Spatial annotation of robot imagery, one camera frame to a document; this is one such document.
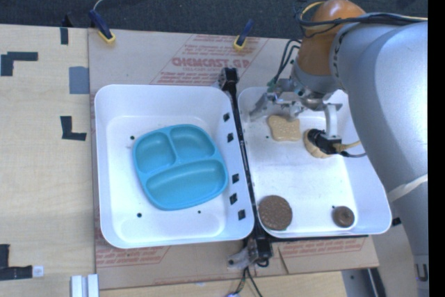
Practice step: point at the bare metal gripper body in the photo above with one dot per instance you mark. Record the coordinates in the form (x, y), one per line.
(292, 94)

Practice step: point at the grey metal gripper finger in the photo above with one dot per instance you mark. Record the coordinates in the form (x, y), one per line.
(262, 106)
(291, 111)

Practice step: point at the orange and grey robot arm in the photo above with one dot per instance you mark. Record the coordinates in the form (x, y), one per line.
(382, 87)

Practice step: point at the tan toy bread slice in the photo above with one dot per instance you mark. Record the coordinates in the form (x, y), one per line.
(283, 128)

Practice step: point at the thin black and white rod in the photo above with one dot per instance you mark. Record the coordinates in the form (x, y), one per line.
(243, 149)

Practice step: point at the white plastic tray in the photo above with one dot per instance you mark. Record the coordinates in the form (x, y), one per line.
(118, 184)
(306, 181)

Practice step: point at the blue divided plate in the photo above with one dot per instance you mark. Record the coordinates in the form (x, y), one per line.
(180, 167)

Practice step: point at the round brown biscuit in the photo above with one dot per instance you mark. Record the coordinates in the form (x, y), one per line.
(274, 213)

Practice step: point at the brown cardboard board red print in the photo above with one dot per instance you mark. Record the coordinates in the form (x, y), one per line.
(139, 59)

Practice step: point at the black cylinder on white bracket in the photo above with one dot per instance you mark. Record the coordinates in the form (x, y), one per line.
(321, 142)

